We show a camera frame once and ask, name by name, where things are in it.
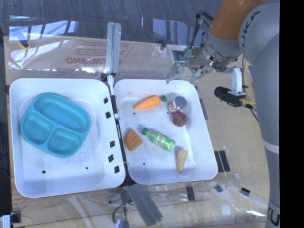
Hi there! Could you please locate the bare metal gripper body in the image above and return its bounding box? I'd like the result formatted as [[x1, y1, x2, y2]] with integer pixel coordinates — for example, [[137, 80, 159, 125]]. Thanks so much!
[[185, 41, 236, 73]]

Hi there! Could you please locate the small can with grey lid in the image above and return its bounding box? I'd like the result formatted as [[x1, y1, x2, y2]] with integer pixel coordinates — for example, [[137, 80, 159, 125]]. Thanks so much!
[[167, 95, 188, 114]]

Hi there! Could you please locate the orange carrot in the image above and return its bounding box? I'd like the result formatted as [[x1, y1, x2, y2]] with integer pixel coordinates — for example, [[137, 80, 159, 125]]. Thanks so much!
[[133, 95, 168, 111]]

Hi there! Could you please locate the brown cardboard board, red print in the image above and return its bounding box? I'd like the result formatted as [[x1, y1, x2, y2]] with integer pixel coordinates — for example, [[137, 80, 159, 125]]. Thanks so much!
[[3, 35, 272, 228]]

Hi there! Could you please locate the green plastic bottle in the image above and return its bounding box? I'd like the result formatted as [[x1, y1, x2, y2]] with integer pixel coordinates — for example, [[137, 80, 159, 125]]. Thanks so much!
[[141, 127, 176, 152]]

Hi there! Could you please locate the orange waffle biscuit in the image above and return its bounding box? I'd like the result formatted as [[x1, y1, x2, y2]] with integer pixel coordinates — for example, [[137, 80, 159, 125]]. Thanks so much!
[[123, 128, 143, 152]]

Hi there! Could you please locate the beige ice cream cone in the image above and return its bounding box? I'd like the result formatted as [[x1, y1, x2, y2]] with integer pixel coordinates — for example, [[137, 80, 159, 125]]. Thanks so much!
[[176, 149, 189, 175]]

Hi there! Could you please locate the white plastic tray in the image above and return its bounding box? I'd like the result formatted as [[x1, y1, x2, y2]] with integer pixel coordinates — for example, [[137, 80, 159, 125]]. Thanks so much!
[[113, 78, 219, 186], [9, 77, 126, 199]]

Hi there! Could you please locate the blue divided plate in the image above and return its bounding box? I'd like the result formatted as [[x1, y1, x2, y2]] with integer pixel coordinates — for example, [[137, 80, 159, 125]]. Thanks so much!
[[20, 92, 92, 158]]

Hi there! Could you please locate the black cylinder on white bracket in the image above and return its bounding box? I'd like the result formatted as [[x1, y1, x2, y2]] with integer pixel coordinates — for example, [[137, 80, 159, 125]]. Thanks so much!
[[214, 67, 247, 108]]

